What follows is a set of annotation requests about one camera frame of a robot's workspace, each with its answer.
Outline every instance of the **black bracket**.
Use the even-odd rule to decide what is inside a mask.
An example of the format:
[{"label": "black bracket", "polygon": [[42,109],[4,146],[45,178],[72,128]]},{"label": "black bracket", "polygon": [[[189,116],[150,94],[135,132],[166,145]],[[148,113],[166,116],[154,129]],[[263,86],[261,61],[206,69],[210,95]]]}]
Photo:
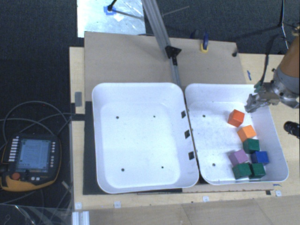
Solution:
[{"label": "black bracket", "polygon": [[168,58],[172,58],[172,62],[174,66],[177,66],[177,55],[181,52],[181,49],[172,47],[172,46],[166,46],[165,52],[167,53]]}]

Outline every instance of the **block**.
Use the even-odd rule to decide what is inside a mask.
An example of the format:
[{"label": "block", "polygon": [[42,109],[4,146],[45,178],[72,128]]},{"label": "block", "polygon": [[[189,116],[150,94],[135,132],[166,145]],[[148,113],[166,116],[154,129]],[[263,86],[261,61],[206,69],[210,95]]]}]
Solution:
[{"label": "block", "polygon": [[256,151],[259,151],[259,141],[257,139],[248,138],[243,142],[243,149],[248,154],[252,154]]},{"label": "block", "polygon": [[248,126],[242,127],[238,131],[238,135],[239,135],[241,141],[244,142],[246,139],[256,136],[256,132],[254,131],[254,129],[251,125],[248,125]]},{"label": "block", "polygon": [[251,170],[252,174],[249,176],[249,178],[251,178],[251,179],[262,178],[264,175],[266,175],[266,172],[264,170],[262,163],[250,164],[250,170]]},{"label": "block", "polygon": [[228,123],[235,127],[239,127],[243,123],[244,117],[245,114],[243,112],[234,109],[229,114]]},{"label": "block", "polygon": [[236,166],[237,164],[245,163],[248,161],[248,157],[243,149],[230,154],[229,159],[233,166]]},{"label": "block", "polygon": [[255,151],[251,154],[252,163],[269,163],[268,154],[266,151]]},{"label": "block", "polygon": [[249,163],[237,164],[232,168],[235,179],[252,175]]}]

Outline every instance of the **black floor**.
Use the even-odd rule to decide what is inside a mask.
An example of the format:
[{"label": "black floor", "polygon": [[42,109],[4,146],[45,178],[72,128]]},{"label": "black floor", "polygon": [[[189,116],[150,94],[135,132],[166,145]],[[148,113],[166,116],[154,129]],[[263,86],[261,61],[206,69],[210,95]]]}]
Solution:
[{"label": "black floor", "polygon": [[[164,16],[170,37],[189,38],[193,30],[199,29],[201,34],[208,32],[211,40],[236,42],[241,53],[265,53],[270,38],[282,34],[276,28],[281,2],[157,0],[162,14],[189,6]],[[65,113],[70,112],[68,49],[83,46],[83,39],[77,38],[76,6],[76,0],[0,0],[0,119],[15,105],[30,100],[45,101]],[[285,22],[291,25],[299,22],[299,14],[300,0],[286,0]],[[285,28],[287,40],[292,41],[291,27]],[[146,29],[151,33],[147,21]],[[284,41],[276,39],[271,53],[285,52]],[[16,110],[12,117],[38,120],[53,113],[42,105],[27,105]],[[28,124],[10,121],[7,136]],[[47,124],[57,132],[64,122],[57,117]],[[12,204],[67,207],[70,193],[62,182],[71,186],[68,128],[62,131],[60,139],[63,162],[57,182]],[[3,143],[1,134],[0,146]],[[0,191],[0,203],[22,195]]]}]

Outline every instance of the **table top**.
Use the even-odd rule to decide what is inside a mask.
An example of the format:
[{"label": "table top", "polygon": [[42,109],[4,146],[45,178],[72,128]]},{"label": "table top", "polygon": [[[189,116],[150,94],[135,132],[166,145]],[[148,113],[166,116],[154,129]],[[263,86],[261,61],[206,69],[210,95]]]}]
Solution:
[{"label": "table top", "polygon": [[[176,45],[180,45],[182,42],[191,46],[196,46],[194,40],[184,41],[183,39],[173,38],[171,42]],[[213,46],[226,50],[228,47],[230,50],[236,48],[232,43],[213,42]],[[210,54],[206,54],[205,59],[210,61]],[[265,77],[265,81],[270,81],[273,74],[272,68],[276,68],[282,60],[282,55],[270,55],[269,68]],[[192,54],[187,54],[189,59],[189,72],[193,64]],[[239,83],[246,81],[247,84],[255,84],[261,77],[264,65],[264,54],[238,54],[237,58],[240,60],[240,72],[236,72],[236,76],[243,76],[238,78]],[[71,102],[75,102],[75,93],[81,92],[81,106],[76,106],[76,113],[84,113],[85,108],[85,50],[81,47],[70,48],[70,82],[71,82]],[[180,76],[184,80],[184,84],[188,83],[188,75],[184,68],[180,68]],[[71,146],[71,163],[73,165],[73,181],[74,181],[74,204],[76,210],[94,210],[101,208],[112,208],[115,202],[121,202],[122,207],[137,207],[137,206],[150,206],[150,205],[167,205],[167,204],[182,204],[190,202],[203,202],[204,197],[209,197],[210,201],[220,200],[239,200],[239,199],[252,199],[263,197],[274,197],[275,192],[271,195],[266,195],[266,190],[280,190],[282,196],[287,195],[300,195],[300,172],[299,172],[299,140],[292,135],[288,135],[283,130],[283,125],[286,121],[295,121],[299,123],[299,110],[293,110],[283,104],[277,106],[270,106],[270,111],[275,123],[277,134],[282,145],[282,149],[289,167],[289,177],[286,181],[272,184],[272,183],[256,183],[256,184],[233,184],[233,185],[197,185],[191,188],[183,189],[180,194],[119,194],[119,195],[83,195],[83,151],[84,151],[84,122],[73,121],[72,128],[72,146]]]}]

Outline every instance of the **red emergency stop button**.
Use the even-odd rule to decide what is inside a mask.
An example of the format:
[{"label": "red emergency stop button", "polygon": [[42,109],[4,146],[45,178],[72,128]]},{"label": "red emergency stop button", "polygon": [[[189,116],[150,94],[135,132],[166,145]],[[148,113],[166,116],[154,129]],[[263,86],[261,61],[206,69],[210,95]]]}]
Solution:
[{"label": "red emergency stop button", "polygon": [[18,172],[14,172],[13,175],[11,175],[11,178],[13,180],[19,180],[21,175]]}]

